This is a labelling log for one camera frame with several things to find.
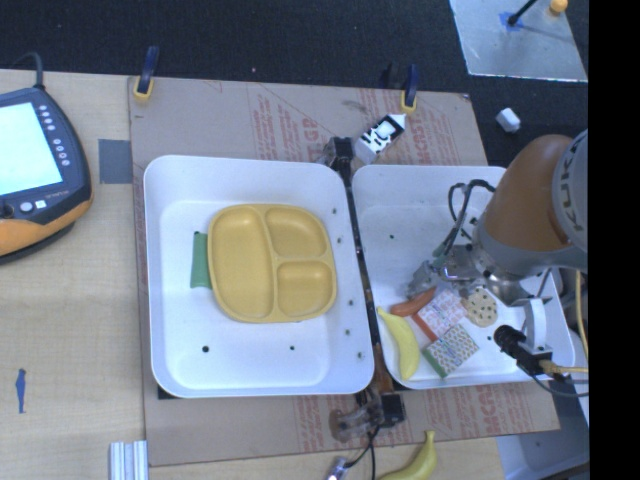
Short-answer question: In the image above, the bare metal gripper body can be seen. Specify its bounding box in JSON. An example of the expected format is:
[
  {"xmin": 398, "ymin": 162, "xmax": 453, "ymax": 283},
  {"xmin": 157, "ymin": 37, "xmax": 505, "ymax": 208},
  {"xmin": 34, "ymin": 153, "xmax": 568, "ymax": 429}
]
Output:
[{"xmin": 435, "ymin": 244, "xmax": 526, "ymax": 305}]

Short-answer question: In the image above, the orange and white packet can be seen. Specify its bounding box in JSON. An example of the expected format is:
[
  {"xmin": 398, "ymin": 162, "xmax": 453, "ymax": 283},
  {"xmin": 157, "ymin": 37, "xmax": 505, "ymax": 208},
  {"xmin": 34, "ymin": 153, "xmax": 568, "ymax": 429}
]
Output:
[{"xmin": 411, "ymin": 289, "xmax": 470, "ymax": 343}]

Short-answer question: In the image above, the beige biscuit with dark chips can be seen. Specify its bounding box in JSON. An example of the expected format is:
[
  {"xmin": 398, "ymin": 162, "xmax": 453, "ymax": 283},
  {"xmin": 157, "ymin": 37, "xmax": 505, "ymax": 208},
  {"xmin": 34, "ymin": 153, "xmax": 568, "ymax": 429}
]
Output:
[{"xmin": 460, "ymin": 286, "xmax": 500, "ymax": 329}]

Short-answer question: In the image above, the thin black and white rod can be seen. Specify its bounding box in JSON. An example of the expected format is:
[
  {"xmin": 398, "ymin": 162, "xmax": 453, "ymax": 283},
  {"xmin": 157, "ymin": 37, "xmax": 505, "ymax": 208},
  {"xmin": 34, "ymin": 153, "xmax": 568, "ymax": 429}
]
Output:
[{"xmin": 341, "ymin": 163, "xmax": 387, "ymax": 397}]

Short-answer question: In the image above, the yellow banana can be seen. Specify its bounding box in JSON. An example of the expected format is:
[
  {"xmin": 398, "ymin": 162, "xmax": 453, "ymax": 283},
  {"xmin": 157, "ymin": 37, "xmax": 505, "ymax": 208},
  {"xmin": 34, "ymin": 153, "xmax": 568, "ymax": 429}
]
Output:
[
  {"xmin": 378, "ymin": 429, "xmax": 439, "ymax": 480},
  {"xmin": 376, "ymin": 306, "xmax": 422, "ymax": 382}
]

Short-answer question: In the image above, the white plastic tray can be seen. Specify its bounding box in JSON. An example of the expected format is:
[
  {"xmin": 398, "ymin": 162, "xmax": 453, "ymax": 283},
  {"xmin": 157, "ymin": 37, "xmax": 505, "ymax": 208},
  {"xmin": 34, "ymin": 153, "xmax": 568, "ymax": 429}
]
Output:
[
  {"xmin": 143, "ymin": 154, "xmax": 376, "ymax": 400},
  {"xmin": 351, "ymin": 164, "xmax": 577, "ymax": 391}
]

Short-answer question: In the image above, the green and yellow packet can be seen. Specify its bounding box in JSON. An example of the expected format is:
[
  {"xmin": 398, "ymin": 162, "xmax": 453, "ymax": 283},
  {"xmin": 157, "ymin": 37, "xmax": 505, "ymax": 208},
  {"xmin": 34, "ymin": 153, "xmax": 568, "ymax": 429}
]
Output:
[{"xmin": 421, "ymin": 322, "xmax": 481, "ymax": 380}]

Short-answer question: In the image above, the black and white carton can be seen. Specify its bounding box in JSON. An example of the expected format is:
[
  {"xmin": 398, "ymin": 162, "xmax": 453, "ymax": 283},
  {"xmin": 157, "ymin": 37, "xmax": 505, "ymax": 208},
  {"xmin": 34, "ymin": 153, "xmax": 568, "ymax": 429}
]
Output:
[{"xmin": 353, "ymin": 112, "xmax": 408, "ymax": 166}]

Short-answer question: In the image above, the small white block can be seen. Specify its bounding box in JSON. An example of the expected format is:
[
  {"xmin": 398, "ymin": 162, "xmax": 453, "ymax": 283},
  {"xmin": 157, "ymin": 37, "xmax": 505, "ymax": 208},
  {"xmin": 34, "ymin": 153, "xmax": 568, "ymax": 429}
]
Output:
[{"xmin": 495, "ymin": 107, "xmax": 522, "ymax": 134}]

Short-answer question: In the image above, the yellow divided plate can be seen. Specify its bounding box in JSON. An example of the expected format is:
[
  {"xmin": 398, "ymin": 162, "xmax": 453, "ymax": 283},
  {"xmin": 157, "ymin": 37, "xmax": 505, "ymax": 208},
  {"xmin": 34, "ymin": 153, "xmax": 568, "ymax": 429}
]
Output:
[{"xmin": 206, "ymin": 203, "xmax": 338, "ymax": 325}]

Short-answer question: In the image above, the green flat rectangle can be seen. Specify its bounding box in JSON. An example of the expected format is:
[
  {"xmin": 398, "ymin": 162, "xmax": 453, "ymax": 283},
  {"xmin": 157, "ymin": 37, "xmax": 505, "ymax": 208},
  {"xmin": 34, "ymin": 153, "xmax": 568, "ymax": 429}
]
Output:
[{"xmin": 189, "ymin": 231, "xmax": 212, "ymax": 290}]

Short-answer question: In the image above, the brown cardboard board red print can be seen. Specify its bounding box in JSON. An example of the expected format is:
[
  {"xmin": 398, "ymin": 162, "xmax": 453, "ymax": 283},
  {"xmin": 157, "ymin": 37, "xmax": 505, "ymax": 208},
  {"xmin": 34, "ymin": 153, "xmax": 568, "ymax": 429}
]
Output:
[{"xmin": 127, "ymin": 75, "xmax": 562, "ymax": 467}]

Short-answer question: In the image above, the black cylinder on white bracket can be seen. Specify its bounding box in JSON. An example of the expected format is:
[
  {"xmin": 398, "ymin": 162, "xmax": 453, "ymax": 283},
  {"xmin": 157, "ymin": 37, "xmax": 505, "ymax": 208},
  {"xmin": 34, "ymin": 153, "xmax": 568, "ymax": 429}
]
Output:
[{"xmin": 493, "ymin": 295, "xmax": 556, "ymax": 377}]

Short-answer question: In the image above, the black block with thin wires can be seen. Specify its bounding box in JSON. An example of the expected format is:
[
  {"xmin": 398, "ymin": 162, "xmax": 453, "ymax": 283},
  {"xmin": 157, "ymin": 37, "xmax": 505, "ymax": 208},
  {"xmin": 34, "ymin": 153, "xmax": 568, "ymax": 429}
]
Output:
[
  {"xmin": 327, "ymin": 136, "xmax": 357, "ymax": 170},
  {"xmin": 378, "ymin": 392, "xmax": 407, "ymax": 428}
]

